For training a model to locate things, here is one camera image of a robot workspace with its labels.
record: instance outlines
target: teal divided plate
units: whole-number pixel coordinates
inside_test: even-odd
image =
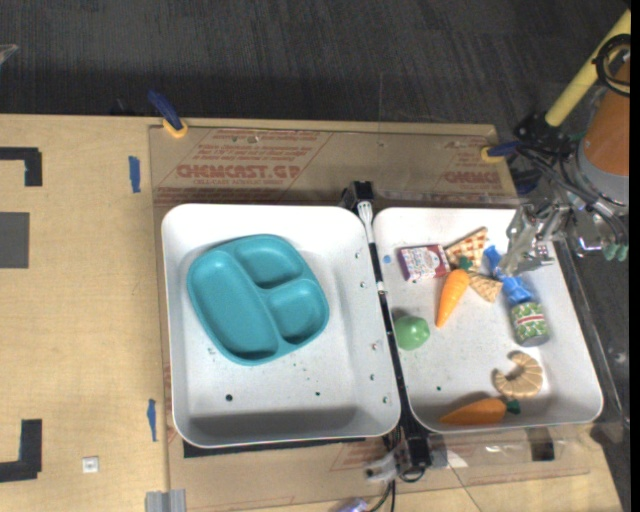
[[[316,338],[329,304],[312,270],[283,238],[255,235],[199,256],[187,289],[200,323],[226,357],[253,366]]]

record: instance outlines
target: yellow rod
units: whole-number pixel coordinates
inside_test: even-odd
[[[598,73],[593,64],[593,59],[596,58],[600,48],[602,48],[609,39],[619,34],[631,34],[631,11],[629,9],[624,12],[582,68],[580,68],[578,74],[573,77],[573,80],[571,80],[560,97],[549,109],[544,117],[549,126],[560,126],[576,105],[580,103],[580,100],[587,94],[589,89],[593,87],[593,84],[595,84],[598,79]]]

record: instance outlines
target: wooden tabletop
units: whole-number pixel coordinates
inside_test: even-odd
[[[0,510],[144,510],[148,491],[174,484],[149,172],[148,129],[158,124],[156,118],[0,116],[0,147],[38,148],[43,169],[42,186],[27,187],[23,162],[0,160],[0,212],[29,214],[28,268],[0,268],[0,469],[19,460],[22,421],[42,422],[41,471],[36,479],[0,483]],[[139,193],[132,191],[130,156],[140,161]],[[584,474],[407,492],[396,510],[620,510],[602,450],[587,435],[580,440],[589,467]],[[83,472],[90,457],[98,458],[99,471]]]

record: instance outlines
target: toy carrot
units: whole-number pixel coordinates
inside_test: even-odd
[[[500,423],[507,412],[506,404],[499,398],[483,398],[460,407],[440,418],[447,425],[490,425]]]
[[[469,274],[461,268],[457,268],[447,275],[442,294],[440,295],[436,327],[442,327],[451,316],[458,302],[460,302],[460,298],[464,295],[464,292],[467,291],[469,282]]]

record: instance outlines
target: gray square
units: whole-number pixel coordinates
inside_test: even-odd
[[[0,212],[0,268],[29,268],[29,214]]]

